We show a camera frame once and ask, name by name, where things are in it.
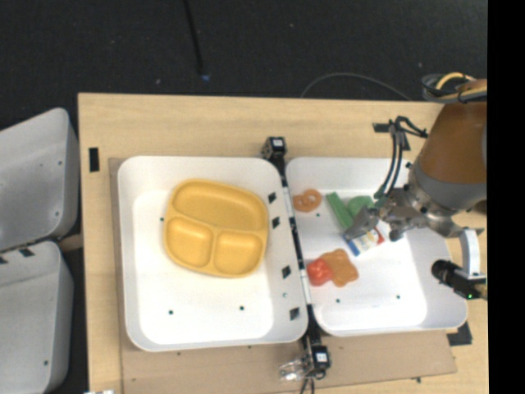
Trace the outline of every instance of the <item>red tomato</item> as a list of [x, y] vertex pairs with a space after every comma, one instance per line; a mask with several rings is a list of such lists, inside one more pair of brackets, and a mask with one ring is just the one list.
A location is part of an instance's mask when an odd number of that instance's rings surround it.
[[308, 278], [312, 286], [324, 285], [326, 282], [332, 279], [334, 273], [328, 266], [328, 263], [324, 259], [316, 259], [312, 261], [307, 267]]

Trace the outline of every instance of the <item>robotic arm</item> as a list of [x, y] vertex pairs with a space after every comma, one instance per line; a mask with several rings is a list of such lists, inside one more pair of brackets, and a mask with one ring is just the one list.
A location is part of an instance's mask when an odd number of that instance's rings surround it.
[[[406, 117], [390, 122], [394, 150], [387, 178], [374, 195], [375, 207], [363, 208], [343, 236], [350, 241], [383, 220], [390, 224], [392, 241], [415, 227], [429, 227], [445, 238], [458, 237], [463, 267], [438, 261], [432, 273], [466, 299], [487, 299], [477, 244], [483, 229], [463, 228], [452, 219], [486, 200], [486, 80], [451, 73], [429, 75], [422, 82], [425, 99], [444, 107], [428, 135]], [[447, 90], [452, 82], [454, 88]], [[427, 140], [409, 165], [408, 182], [396, 188], [406, 133]]]

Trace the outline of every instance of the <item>white surface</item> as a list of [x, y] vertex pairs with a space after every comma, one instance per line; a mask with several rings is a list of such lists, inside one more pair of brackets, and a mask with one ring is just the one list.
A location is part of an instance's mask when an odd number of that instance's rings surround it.
[[71, 229], [79, 170], [78, 141], [64, 109], [0, 132], [0, 251]]
[[58, 246], [43, 242], [2, 254], [0, 392], [41, 394], [67, 374], [73, 280]]
[[[163, 217], [175, 186], [203, 178], [239, 186], [266, 204], [270, 232], [262, 265], [242, 278], [209, 276], [172, 261]], [[144, 350], [295, 341], [308, 325], [299, 267], [277, 170], [259, 158], [143, 156], [119, 168], [126, 329]], [[271, 204], [268, 195], [275, 192]], [[272, 219], [280, 226], [272, 229]], [[291, 274], [283, 279], [282, 269]], [[290, 310], [299, 317], [290, 320]]]
[[[389, 165], [389, 159], [376, 158], [296, 158], [286, 176], [292, 195], [314, 188], [322, 195], [335, 191], [346, 202], [357, 195], [373, 197]], [[406, 182], [407, 173], [402, 168], [397, 186]], [[456, 328], [467, 318], [466, 301], [431, 275], [436, 260], [450, 259], [445, 239], [435, 232], [412, 230], [356, 257], [326, 198], [319, 209], [296, 212], [295, 218], [306, 264], [342, 248], [359, 272], [357, 281], [342, 288], [332, 282], [311, 286], [315, 317], [326, 332], [346, 337]]]

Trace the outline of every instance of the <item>cardboard base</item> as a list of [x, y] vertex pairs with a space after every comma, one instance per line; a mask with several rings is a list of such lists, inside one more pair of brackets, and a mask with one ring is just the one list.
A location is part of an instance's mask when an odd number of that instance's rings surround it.
[[[124, 159], [109, 159], [113, 235], [125, 394], [259, 394], [293, 392], [301, 383], [283, 382], [279, 367], [302, 353], [299, 342], [170, 352], [140, 350], [123, 320], [120, 229], [116, 172]], [[445, 331], [403, 332], [360, 337], [324, 336], [332, 366], [316, 388], [339, 387], [457, 371]]]

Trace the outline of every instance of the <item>black floor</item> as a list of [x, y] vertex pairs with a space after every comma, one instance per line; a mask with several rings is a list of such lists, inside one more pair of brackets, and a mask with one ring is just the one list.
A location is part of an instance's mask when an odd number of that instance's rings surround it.
[[[422, 100], [424, 75], [487, 77], [488, 0], [187, 3], [0, 0], [0, 130], [55, 107], [78, 130], [79, 92]], [[308, 87], [335, 72], [349, 75]], [[66, 260], [75, 321], [56, 394], [87, 381], [82, 253]]]

